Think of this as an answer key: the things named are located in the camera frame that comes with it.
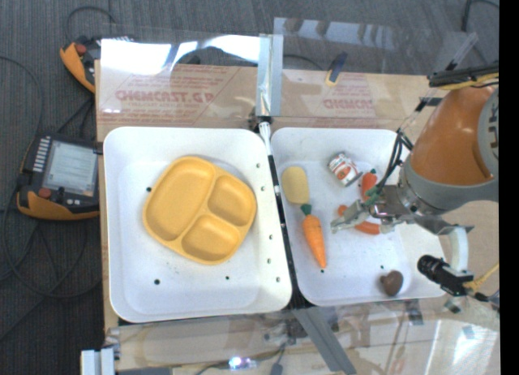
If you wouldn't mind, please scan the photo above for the pale yellow oval potato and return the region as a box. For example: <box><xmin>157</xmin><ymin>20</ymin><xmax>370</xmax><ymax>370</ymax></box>
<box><xmin>281</xmin><ymin>166</ymin><xmax>311</xmax><ymax>205</ymax></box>

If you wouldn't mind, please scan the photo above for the white plastic tray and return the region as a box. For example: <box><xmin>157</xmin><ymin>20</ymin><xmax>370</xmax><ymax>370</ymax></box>
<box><xmin>269</xmin><ymin>127</ymin><xmax>449</xmax><ymax>308</ymax></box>
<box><xmin>102</xmin><ymin>125</ymin><xmax>294</xmax><ymax>324</ymax></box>

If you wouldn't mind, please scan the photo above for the brown cardboard board red print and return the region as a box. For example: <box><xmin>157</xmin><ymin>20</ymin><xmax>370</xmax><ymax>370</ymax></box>
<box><xmin>93</xmin><ymin>58</ymin><xmax>500</xmax><ymax>369</ymax></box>

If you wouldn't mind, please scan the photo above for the brown heart-shaped toy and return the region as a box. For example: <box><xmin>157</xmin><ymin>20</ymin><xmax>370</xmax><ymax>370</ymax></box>
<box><xmin>379</xmin><ymin>269</ymin><xmax>405</xmax><ymax>298</ymax></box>

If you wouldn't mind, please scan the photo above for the small orange carrot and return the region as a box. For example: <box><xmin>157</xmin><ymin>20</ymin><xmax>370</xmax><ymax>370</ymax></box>
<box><xmin>360</xmin><ymin>168</ymin><xmax>380</xmax><ymax>204</ymax></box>

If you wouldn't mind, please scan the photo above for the black cylinder on white bracket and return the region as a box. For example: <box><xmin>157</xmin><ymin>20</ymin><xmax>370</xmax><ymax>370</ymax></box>
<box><xmin>417</xmin><ymin>225</ymin><xmax>476</xmax><ymax>298</ymax></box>

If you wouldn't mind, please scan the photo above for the yellow divided plate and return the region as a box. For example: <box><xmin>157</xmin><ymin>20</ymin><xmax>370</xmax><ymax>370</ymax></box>
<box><xmin>141</xmin><ymin>155</ymin><xmax>259</xmax><ymax>267</ymax></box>

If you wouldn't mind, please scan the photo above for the large orange carrot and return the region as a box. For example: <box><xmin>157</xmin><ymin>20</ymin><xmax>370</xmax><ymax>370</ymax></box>
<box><xmin>299</xmin><ymin>202</ymin><xmax>328</xmax><ymax>270</ymax></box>

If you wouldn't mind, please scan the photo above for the small white and red can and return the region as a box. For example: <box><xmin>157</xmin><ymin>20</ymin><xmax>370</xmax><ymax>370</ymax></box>
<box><xmin>327</xmin><ymin>151</ymin><xmax>363</xmax><ymax>188</ymax></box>

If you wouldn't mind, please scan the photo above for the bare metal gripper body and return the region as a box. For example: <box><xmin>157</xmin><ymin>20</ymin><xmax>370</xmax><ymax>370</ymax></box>
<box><xmin>366</xmin><ymin>184</ymin><xmax>423</xmax><ymax>226</ymax></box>

